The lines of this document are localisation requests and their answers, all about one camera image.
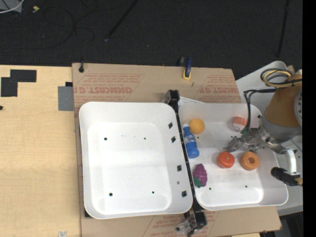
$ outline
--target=blue bottle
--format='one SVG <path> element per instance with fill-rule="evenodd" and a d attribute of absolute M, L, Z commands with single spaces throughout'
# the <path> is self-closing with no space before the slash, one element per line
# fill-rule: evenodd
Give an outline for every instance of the blue bottle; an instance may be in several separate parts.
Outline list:
<path fill-rule="evenodd" d="M 184 143 L 186 145 L 189 158 L 196 158 L 199 156 L 197 141 L 193 133 L 190 132 L 189 124 L 182 125 L 184 130 Z"/>

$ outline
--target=toy orange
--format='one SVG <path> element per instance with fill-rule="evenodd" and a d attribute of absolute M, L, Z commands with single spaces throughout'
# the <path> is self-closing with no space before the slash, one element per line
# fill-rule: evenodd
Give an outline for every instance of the toy orange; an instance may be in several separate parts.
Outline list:
<path fill-rule="evenodd" d="M 222 168 L 231 168 L 235 163 L 235 157 L 227 151 L 218 155 L 217 163 Z"/>
<path fill-rule="evenodd" d="M 259 164 L 259 157 L 251 151 L 244 153 L 240 158 L 240 165 L 246 170 L 253 170 L 257 168 Z"/>
<path fill-rule="evenodd" d="M 205 129 L 204 121 L 201 120 L 200 118 L 194 118 L 193 120 L 191 120 L 189 123 L 189 126 L 190 126 L 190 131 L 194 134 L 200 134 Z"/>

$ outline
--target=white tray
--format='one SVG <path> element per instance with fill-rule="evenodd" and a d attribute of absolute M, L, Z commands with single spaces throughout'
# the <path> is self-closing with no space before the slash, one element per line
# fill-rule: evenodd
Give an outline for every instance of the white tray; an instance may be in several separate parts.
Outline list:
<path fill-rule="evenodd" d="M 193 197 L 174 110 L 89 102 L 79 112 L 84 206 L 96 219 L 183 213 Z"/>
<path fill-rule="evenodd" d="M 250 127 L 258 127 L 260 111 L 251 106 Z M 232 152 L 235 164 L 223 169 L 217 164 L 217 156 L 240 132 L 233 128 L 233 120 L 240 116 L 247 118 L 246 104 L 184 104 L 179 109 L 181 123 L 189 123 L 194 118 L 205 123 L 203 133 L 196 135 L 199 157 L 189 159 L 193 172 L 195 166 L 203 163 L 208 181 L 205 187 L 195 188 L 197 201 L 207 210 L 281 205 L 288 199 L 286 185 L 272 177 L 270 171 L 278 166 L 275 154 L 269 150 L 260 150 L 258 168 L 245 170 L 239 163 L 240 156 L 248 151 L 244 146 Z"/>

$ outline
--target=light wood surface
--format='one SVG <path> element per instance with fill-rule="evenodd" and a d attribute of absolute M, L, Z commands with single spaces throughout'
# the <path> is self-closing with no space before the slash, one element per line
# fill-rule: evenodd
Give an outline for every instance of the light wood surface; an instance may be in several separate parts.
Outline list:
<path fill-rule="evenodd" d="M 74 112 L 58 111 L 58 86 L 71 67 L 36 69 L 19 82 L 18 97 L 0 97 L 0 236 L 81 236 Z"/>

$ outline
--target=white cable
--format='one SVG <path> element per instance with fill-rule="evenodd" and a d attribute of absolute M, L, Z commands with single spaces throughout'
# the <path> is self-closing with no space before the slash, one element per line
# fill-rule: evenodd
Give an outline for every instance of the white cable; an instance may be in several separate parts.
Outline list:
<path fill-rule="evenodd" d="M 21 0 L 20 3 L 19 3 L 16 7 L 12 8 L 12 9 L 9 9 L 9 10 L 5 10 L 5 11 L 0 11 L 0 13 L 6 13 L 6 12 L 9 12 L 9 11 L 13 11 L 13 10 L 15 10 L 16 8 L 18 8 L 19 6 L 21 6 L 21 4 L 22 4 L 23 2 L 24 2 L 24 0 Z"/>

